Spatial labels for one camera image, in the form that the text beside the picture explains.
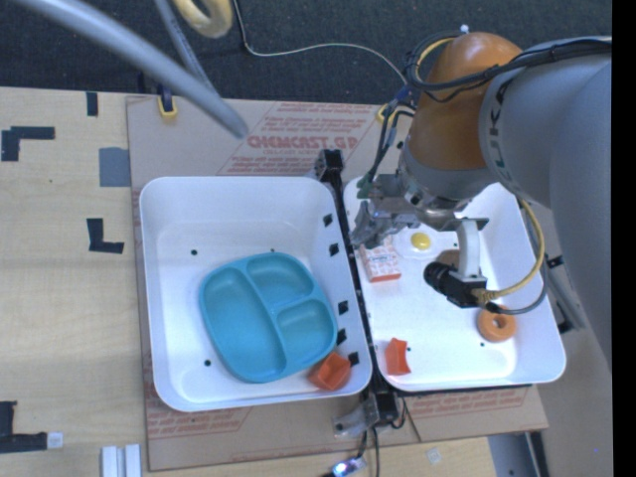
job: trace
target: toy donut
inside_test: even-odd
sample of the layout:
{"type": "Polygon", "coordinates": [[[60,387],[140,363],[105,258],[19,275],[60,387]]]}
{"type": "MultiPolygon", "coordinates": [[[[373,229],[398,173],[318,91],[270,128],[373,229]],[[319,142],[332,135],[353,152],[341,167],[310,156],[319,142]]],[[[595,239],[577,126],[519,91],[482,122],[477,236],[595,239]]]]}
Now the toy donut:
{"type": "Polygon", "coordinates": [[[493,313],[482,309],[477,318],[479,333],[493,343],[501,343],[512,338],[517,332],[517,320],[513,315],[493,313]]]}

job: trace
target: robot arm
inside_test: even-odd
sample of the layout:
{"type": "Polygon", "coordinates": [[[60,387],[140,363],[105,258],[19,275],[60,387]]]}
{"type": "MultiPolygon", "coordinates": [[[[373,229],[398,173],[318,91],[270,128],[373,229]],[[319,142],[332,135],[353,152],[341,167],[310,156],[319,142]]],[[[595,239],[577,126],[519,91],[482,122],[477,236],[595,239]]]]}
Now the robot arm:
{"type": "MultiPolygon", "coordinates": [[[[376,175],[377,160],[361,183],[352,244],[373,247],[419,224],[457,231],[455,214],[500,182],[552,210],[570,280],[611,368],[611,39],[521,52],[492,34],[448,34],[418,46],[406,73],[422,95],[397,171],[376,175]],[[440,46],[422,80],[421,60],[440,46]]],[[[482,303],[452,272],[468,284],[456,300],[482,303]]]]}

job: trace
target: yellow circle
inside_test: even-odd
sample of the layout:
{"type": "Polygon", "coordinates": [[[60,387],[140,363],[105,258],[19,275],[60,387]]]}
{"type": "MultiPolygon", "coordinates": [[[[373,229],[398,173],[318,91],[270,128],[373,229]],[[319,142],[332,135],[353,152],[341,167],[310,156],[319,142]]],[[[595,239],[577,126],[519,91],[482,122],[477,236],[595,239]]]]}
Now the yellow circle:
{"type": "Polygon", "coordinates": [[[410,243],[419,250],[427,250],[430,247],[430,237],[422,232],[417,232],[410,237],[410,243]]]}

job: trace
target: brown object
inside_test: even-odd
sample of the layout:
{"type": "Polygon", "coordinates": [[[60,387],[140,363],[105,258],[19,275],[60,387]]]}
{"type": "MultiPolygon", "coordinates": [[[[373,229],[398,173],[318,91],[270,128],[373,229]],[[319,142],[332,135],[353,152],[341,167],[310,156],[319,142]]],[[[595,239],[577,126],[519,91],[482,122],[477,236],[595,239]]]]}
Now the brown object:
{"type": "Polygon", "coordinates": [[[410,367],[406,361],[407,343],[401,339],[392,338],[385,349],[387,373],[389,375],[407,375],[410,367]]]}
{"type": "Polygon", "coordinates": [[[517,332],[517,320],[515,320],[513,315],[493,313],[487,309],[482,309],[477,318],[477,328],[479,333],[488,341],[500,343],[509,340],[515,335],[517,332]]]}
{"type": "Polygon", "coordinates": [[[331,352],[309,373],[309,382],[320,389],[335,391],[342,387],[351,375],[351,362],[336,352],[331,352]]]}
{"type": "MultiPolygon", "coordinates": [[[[461,35],[440,53],[427,82],[455,80],[507,64],[521,49],[494,34],[461,35]]],[[[488,83],[459,92],[448,102],[423,94],[410,127],[408,149],[417,162],[440,170],[484,168],[478,136],[479,111],[488,83]]],[[[436,93],[440,99],[453,89],[436,93]]]]}

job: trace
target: wooden table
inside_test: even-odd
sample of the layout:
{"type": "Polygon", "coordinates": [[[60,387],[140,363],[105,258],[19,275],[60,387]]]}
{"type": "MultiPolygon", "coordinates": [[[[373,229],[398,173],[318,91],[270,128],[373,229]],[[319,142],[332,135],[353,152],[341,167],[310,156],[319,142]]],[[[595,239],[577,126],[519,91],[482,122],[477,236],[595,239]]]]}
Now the wooden table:
{"type": "MultiPolygon", "coordinates": [[[[140,444],[144,393],[128,187],[101,187],[98,151],[128,146],[125,94],[0,88],[0,129],[55,127],[21,139],[0,162],[0,400],[16,400],[15,433],[60,431],[61,449],[0,454],[0,475],[99,475],[100,448],[140,444]],[[86,221],[122,253],[89,251],[86,221]]],[[[340,459],[320,454],[158,472],[183,476],[319,476],[340,459]]],[[[368,475],[375,455],[369,450],[368,475]]],[[[494,476],[488,440],[381,449],[381,475],[494,476]],[[436,449],[441,460],[428,458],[436,449]]]]}

